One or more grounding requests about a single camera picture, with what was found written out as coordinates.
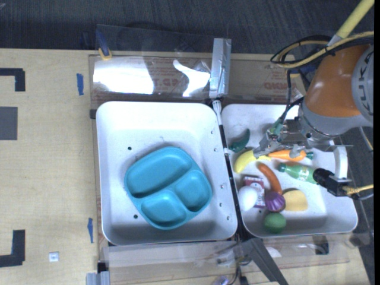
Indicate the yellow banana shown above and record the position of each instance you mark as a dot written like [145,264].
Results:
[243,160]

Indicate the yellow bread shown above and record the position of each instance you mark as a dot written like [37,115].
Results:
[296,201]

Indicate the purple cupcake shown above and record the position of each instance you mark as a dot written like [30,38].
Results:
[274,202]

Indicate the blue divided plate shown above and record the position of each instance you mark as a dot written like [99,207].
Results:
[166,186]

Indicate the red and white carton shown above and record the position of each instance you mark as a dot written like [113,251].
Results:
[256,183]

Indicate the black cylinder on white bracket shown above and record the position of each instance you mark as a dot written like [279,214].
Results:
[339,186]

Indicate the white egg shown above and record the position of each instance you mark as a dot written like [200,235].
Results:
[247,198]

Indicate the small white square tag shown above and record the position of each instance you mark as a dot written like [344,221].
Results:
[54,257]

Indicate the orange carrot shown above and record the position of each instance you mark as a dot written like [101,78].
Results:
[285,156]

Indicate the green lime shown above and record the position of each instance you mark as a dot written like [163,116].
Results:
[275,223]

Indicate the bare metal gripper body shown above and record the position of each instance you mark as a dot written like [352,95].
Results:
[292,132]

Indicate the green bottle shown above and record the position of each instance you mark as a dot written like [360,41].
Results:
[300,172]

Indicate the dark green curved vegetable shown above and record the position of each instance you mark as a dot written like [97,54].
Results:
[241,142]

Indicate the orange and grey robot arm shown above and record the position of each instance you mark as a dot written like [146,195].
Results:
[332,85]

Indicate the orange sausage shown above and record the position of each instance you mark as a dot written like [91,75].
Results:
[270,177]

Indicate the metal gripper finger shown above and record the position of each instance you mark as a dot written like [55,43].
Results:
[295,152]
[259,150]

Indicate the white plastic tray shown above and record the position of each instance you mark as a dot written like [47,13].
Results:
[166,123]
[323,212]

